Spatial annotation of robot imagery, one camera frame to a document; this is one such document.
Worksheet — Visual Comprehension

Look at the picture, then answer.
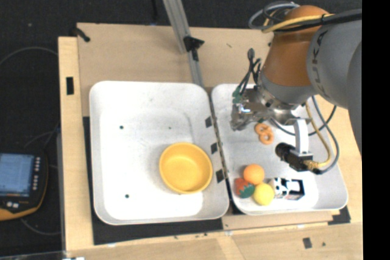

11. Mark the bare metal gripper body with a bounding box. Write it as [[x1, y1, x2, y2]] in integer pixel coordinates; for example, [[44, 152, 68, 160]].
[[232, 88, 307, 126]]

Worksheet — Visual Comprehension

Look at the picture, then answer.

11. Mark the orange pretzel biscuit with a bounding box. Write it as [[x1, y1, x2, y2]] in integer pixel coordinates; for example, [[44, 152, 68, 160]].
[[254, 122, 275, 146]]

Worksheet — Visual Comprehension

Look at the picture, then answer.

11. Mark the orange toy fruit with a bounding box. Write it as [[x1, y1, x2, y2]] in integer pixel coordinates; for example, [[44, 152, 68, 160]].
[[243, 163, 266, 186]]

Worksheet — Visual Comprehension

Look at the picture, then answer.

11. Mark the red toy strawberry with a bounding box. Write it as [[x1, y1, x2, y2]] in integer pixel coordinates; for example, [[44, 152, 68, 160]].
[[233, 177, 256, 199]]

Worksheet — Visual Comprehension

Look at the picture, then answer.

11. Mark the yellow bowl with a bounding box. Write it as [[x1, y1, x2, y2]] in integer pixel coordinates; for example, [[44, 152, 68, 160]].
[[158, 142, 214, 195]]

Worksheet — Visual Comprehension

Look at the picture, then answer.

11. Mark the yellow toy lemon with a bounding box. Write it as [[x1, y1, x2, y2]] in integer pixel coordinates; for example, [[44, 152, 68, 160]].
[[252, 182, 275, 206]]

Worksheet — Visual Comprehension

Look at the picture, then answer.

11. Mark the black and white carton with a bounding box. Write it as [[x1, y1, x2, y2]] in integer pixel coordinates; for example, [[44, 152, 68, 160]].
[[268, 177, 306, 202]]

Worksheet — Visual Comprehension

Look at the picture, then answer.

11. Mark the white plastic tray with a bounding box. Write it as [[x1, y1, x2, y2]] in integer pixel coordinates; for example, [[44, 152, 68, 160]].
[[210, 83, 349, 216], [88, 80, 230, 226]]

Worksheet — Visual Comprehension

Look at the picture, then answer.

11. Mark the brown flat board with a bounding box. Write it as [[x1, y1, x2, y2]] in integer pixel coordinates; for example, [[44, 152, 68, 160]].
[[76, 22, 362, 231]]

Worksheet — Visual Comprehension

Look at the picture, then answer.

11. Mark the black cylinder on white bracket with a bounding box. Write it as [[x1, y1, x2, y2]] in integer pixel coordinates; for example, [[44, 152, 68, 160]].
[[275, 118, 314, 172]]

